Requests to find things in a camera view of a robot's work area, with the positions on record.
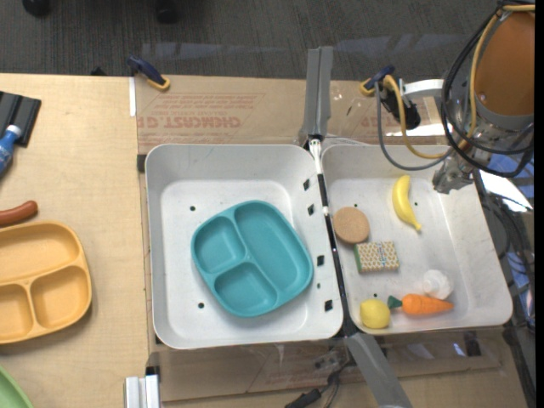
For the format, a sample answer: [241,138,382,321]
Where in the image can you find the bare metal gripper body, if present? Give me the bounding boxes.
[442,124,533,177]

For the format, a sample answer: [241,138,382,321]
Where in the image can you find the yellow banana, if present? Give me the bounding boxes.
[391,174,423,233]

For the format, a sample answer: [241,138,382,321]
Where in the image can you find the white plastic tray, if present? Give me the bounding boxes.
[144,143,344,351]
[320,142,514,337]

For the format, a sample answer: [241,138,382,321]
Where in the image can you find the patterned yellow and white packet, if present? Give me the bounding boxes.
[353,240,401,275]

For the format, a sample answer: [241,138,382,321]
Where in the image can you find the round brown biscuit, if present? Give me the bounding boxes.
[332,207,371,246]

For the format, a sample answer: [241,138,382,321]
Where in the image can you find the orange carrot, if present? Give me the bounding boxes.
[387,293,456,318]

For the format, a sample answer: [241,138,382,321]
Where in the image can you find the yellow lemon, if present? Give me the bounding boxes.
[359,298,392,331]

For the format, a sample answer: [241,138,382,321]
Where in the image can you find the blue divided plate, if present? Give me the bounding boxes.
[190,199,315,319]

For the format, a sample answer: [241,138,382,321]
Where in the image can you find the brown cardboard board red print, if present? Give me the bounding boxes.
[134,73,529,404]

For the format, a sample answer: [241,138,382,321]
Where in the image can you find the orange divided plate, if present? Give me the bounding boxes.
[0,220,94,345]

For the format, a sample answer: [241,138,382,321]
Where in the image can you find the flat black block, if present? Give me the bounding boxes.
[0,90,43,148]

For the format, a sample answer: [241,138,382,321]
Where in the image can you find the brown sausage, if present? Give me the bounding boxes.
[0,200,39,229]

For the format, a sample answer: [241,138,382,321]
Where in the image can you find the blue bottle white cap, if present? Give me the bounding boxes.
[0,124,24,179]

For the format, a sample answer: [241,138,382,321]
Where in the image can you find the green plate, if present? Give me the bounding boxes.
[0,365,35,408]

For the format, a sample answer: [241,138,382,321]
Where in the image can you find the black cylinder on white bracket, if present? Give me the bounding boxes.
[380,76,445,131]

